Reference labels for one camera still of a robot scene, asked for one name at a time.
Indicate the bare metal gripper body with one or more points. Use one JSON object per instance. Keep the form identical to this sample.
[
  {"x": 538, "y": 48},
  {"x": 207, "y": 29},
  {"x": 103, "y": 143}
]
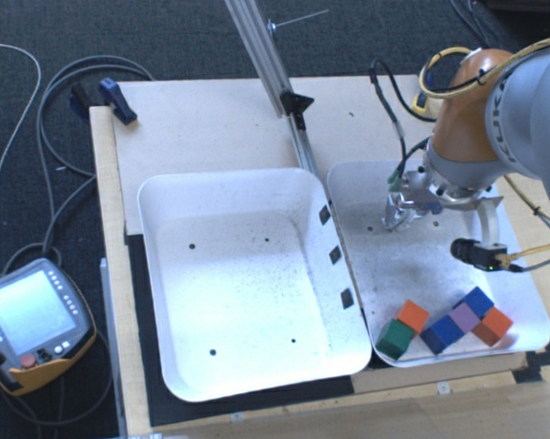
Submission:
[{"x": 423, "y": 189}]

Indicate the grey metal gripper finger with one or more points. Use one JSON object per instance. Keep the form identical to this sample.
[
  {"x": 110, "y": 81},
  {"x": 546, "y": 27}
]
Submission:
[
  {"x": 390, "y": 215},
  {"x": 406, "y": 218}
]

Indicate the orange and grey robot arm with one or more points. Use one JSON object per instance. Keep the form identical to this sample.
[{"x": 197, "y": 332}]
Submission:
[{"x": 516, "y": 112}]

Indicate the white plastic tray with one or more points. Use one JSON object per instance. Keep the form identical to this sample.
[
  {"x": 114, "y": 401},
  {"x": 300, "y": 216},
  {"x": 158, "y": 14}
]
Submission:
[
  {"x": 242, "y": 286},
  {"x": 400, "y": 271}
]

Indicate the orange cube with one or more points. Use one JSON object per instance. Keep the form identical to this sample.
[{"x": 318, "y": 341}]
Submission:
[
  {"x": 494, "y": 326},
  {"x": 413, "y": 316}
]

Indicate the blue cube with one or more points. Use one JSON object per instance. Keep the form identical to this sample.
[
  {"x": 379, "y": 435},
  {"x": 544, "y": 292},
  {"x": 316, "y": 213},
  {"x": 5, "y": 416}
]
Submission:
[
  {"x": 477, "y": 299},
  {"x": 443, "y": 334}
]

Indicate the purple cube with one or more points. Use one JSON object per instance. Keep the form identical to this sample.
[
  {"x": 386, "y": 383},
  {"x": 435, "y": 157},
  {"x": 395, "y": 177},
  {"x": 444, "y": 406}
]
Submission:
[{"x": 467, "y": 318}]

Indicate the green cube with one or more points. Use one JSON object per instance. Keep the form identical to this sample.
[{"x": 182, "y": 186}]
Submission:
[{"x": 395, "y": 339}]

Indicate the pale wood board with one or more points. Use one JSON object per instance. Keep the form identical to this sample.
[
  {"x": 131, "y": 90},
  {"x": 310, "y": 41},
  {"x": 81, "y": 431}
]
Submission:
[{"x": 203, "y": 134}]

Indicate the black cylinder on white bracket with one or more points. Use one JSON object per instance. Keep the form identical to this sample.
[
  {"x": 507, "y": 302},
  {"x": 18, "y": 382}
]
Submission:
[{"x": 474, "y": 249}]

